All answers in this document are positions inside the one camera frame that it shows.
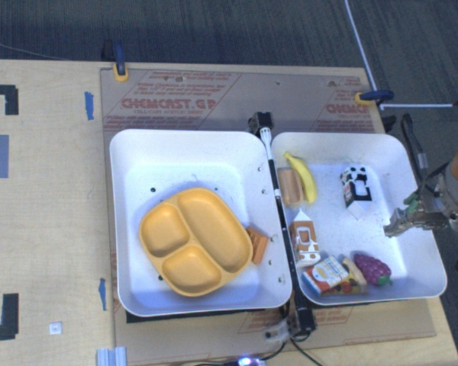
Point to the white plastic tray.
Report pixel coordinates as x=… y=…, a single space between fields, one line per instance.
x=183 y=158
x=412 y=257

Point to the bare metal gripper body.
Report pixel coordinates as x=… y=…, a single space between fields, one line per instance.
x=429 y=219

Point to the brown cardboard board red print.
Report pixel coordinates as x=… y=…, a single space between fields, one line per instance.
x=221 y=97

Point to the orange and white carton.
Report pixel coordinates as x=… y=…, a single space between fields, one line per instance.
x=305 y=240

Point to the purple grapes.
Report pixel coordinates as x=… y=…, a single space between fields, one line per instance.
x=371 y=268

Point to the yellow white and red packet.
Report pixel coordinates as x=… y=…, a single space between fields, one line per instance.
x=325 y=275

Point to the tan bread slice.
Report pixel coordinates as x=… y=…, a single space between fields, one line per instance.
x=290 y=186

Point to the yellow divided plate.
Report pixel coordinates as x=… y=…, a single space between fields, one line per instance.
x=196 y=238

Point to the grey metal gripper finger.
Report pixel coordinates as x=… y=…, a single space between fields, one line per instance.
x=392 y=230
x=398 y=216

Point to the pizza slice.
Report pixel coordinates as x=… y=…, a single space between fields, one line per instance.
x=355 y=280

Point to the black and white carton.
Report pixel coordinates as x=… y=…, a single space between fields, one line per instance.
x=354 y=189

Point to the thin black and white rod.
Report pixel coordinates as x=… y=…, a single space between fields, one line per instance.
x=277 y=189

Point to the orange biscuit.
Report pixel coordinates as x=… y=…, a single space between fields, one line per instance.
x=258 y=245

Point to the yellow banana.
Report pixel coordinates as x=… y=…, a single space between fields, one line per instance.
x=307 y=177

